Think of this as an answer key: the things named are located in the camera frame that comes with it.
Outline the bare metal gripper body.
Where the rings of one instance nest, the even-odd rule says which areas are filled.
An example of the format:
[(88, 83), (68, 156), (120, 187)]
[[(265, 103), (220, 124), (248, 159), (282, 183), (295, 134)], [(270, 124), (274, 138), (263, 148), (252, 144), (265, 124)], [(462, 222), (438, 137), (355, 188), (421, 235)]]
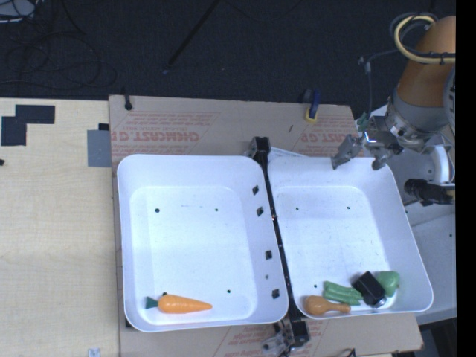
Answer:
[(391, 115), (372, 116), (362, 135), (363, 147), (375, 159), (392, 158), (404, 149), (421, 152), (427, 141), (427, 132)]

